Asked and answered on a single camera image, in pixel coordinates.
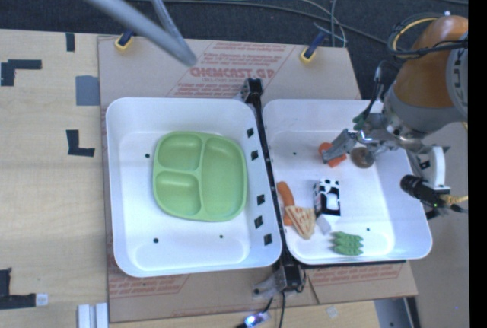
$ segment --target wooden table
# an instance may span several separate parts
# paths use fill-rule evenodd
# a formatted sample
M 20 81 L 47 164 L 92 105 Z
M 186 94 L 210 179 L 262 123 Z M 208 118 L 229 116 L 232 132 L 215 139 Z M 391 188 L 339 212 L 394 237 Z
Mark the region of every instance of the wooden table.
M 98 76 L 97 35 L 0 31 L 0 60 L 41 59 L 0 87 L 0 269 L 12 268 L 10 294 L 47 293 L 45 307 L 0 310 L 1 327 L 76 326 L 79 304 L 107 302 L 107 254 L 100 107 L 77 106 L 75 78 Z M 68 155 L 66 131 L 93 157 Z M 373 301 L 290 307 L 284 326 L 377 328 Z M 280 310 L 262 325 L 277 326 Z M 249 313 L 181 317 L 110 326 L 236 326 Z

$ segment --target cardboard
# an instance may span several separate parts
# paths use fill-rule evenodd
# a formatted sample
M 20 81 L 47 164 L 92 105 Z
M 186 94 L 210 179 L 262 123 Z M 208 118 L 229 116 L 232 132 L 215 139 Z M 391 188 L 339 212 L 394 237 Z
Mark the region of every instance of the cardboard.
M 187 40 L 198 57 L 187 68 L 141 37 L 123 53 L 114 47 L 115 40 L 98 41 L 110 322 L 263 309 L 268 300 L 256 297 L 252 287 L 272 274 L 271 267 L 137 279 L 116 266 L 105 113 L 121 97 L 239 97 L 246 78 L 262 79 L 263 106 L 279 98 L 360 99 L 347 50 L 320 47 L 305 65 L 299 55 L 306 46 Z M 303 292 L 289 295 L 287 307 L 417 293 L 408 263 L 326 267 L 306 273 Z M 272 307 L 280 305 L 279 298 Z

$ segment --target blue light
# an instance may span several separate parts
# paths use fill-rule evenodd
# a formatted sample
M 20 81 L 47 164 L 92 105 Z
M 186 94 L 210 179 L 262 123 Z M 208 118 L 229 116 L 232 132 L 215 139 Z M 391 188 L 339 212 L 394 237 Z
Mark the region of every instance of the blue light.
M 245 319 L 245 324 L 246 325 L 252 324 L 255 322 L 255 320 L 256 320 L 255 316 L 249 316 L 248 318 Z

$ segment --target bread slice toy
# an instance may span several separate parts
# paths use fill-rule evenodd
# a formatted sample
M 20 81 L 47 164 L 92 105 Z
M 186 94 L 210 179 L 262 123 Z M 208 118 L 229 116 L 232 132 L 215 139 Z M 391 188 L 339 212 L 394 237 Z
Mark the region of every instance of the bread slice toy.
M 299 235 L 306 240 L 311 239 L 316 223 L 314 209 L 291 205 L 286 206 L 285 211 Z

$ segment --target green compartment plate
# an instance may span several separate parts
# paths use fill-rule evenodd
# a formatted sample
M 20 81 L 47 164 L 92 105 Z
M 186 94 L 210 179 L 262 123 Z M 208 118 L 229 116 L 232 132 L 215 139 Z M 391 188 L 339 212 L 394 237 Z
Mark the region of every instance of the green compartment plate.
M 156 147 L 152 187 L 166 213 L 190 220 L 229 221 L 247 200 L 247 165 L 231 139 L 171 132 Z

